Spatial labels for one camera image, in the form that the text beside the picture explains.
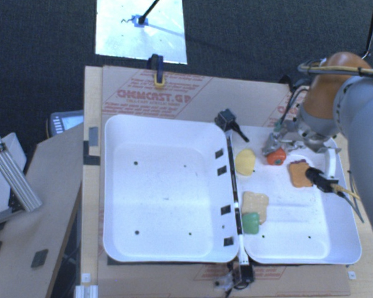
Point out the pale yellow toy food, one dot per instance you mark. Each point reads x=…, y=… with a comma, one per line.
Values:
x=245, y=162

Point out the white plastic tray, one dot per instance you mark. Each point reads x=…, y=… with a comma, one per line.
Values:
x=298, y=219
x=168, y=194

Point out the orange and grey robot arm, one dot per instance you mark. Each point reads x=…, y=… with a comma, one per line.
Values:
x=359, y=123

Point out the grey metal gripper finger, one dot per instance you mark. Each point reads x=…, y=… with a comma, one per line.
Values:
x=269, y=146
x=292, y=146

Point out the thin black and white rod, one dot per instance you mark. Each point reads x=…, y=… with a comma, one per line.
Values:
x=234, y=185

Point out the brown cardboard board red print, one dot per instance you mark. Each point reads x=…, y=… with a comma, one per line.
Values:
x=189, y=95

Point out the green toy pepper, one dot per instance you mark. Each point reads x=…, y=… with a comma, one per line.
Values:
x=250, y=224

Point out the brown toast with purple jam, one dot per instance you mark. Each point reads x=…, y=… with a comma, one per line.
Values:
x=297, y=177

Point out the pale beige bread slice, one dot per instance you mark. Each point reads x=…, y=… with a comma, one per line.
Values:
x=254, y=203

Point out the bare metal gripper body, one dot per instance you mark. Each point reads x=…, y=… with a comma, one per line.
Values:
x=314, y=140

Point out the black cylinder on white bracket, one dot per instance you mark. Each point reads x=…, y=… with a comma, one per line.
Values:
x=320, y=179

